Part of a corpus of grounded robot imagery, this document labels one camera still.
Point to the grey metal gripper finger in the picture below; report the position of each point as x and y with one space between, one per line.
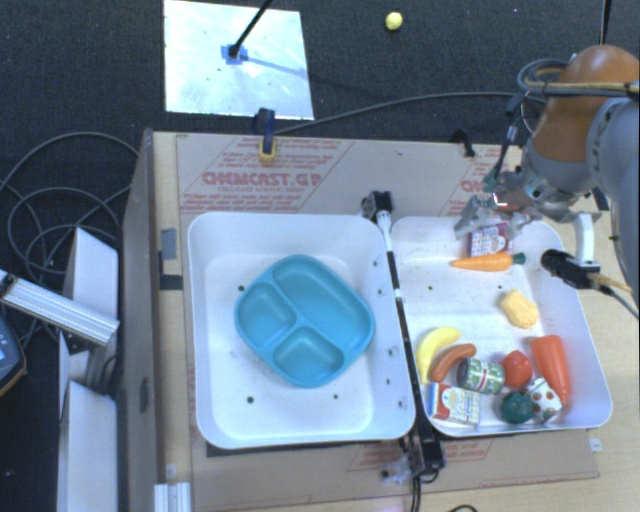
475 215
519 224

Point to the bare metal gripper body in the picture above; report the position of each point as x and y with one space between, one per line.
520 192

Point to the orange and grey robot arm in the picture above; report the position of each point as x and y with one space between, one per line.
575 110

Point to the small red and white carton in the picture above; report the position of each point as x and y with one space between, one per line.
489 241

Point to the small orange carrot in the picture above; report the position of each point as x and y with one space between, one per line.
482 262

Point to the yellow corn cob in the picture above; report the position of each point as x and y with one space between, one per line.
520 309

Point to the white plastic tray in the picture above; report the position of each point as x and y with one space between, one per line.
220 325
460 300

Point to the thin black and white rod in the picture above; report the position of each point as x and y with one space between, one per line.
397 285

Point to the yellow banana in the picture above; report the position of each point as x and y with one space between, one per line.
430 345

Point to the large orange carrot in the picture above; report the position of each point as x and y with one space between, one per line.
551 362

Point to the red tomato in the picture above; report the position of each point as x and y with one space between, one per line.
517 369

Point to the orange sausage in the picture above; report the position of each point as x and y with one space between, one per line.
450 360

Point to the green and white can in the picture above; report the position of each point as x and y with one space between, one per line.
482 376

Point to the brown cardboard board red print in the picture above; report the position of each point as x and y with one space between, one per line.
320 175

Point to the green broccoli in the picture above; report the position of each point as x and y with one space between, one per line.
517 408

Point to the red and white juice carton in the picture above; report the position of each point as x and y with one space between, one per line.
452 405

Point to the blue divided plate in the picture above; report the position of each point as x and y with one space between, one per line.
300 320

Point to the yellow ball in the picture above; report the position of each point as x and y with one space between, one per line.
394 20

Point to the black cylinder on white bracket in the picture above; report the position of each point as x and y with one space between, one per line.
565 264

